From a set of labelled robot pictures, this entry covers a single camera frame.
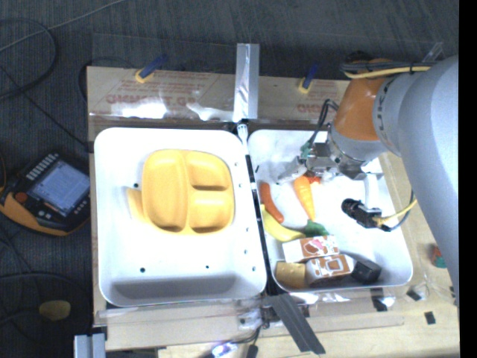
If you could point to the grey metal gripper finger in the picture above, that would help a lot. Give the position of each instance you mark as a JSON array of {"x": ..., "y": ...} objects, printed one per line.
[
  {"x": 297, "y": 162},
  {"x": 288, "y": 175}
]

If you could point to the brown cardboard board red print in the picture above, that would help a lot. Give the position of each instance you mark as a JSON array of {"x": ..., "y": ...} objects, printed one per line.
[{"x": 167, "y": 95}]

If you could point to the orange sausage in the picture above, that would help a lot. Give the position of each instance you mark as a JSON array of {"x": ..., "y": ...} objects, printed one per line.
[{"x": 270, "y": 201}]

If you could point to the yellow oval object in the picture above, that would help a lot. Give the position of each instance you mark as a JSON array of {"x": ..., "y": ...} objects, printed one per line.
[{"x": 54, "y": 309}]

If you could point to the yellow cheese wedge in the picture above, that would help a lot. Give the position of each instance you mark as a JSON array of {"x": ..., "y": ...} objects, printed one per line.
[{"x": 290, "y": 273}]

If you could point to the yellow banana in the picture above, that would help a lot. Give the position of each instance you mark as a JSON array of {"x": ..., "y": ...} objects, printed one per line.
[{"x": 279, "y": 231}]

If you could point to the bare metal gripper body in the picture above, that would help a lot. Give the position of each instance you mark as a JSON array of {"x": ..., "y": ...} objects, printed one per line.
[{"x": 321, "y": 157}]

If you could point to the small black box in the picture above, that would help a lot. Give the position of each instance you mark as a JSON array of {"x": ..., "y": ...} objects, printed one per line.
[{"x": 366, "y": 272}]

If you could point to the red and green toy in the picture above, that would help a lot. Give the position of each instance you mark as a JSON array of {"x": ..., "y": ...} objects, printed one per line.
[{"x": 438, "y": 256}]

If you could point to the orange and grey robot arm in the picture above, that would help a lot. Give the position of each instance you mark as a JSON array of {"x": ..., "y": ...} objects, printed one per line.
[{"x": 425, "y": 132}]

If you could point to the black cylinder on white bracket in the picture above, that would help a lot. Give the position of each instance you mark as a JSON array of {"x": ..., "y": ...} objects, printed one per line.
[{"x": 359, "y": 211}]

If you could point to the orange carrot with green top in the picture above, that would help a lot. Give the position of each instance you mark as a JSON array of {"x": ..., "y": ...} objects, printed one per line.
[{"x": 305, "y": 196}]

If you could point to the white plastic tray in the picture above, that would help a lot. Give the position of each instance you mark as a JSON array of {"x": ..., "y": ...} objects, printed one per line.
[
  {"x": 346, "y": 237},
  {"x": 167, "y": 267}
]

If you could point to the yellow divided plate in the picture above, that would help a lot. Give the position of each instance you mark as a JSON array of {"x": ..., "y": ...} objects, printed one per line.
[{"x": 186, "y": 188}]

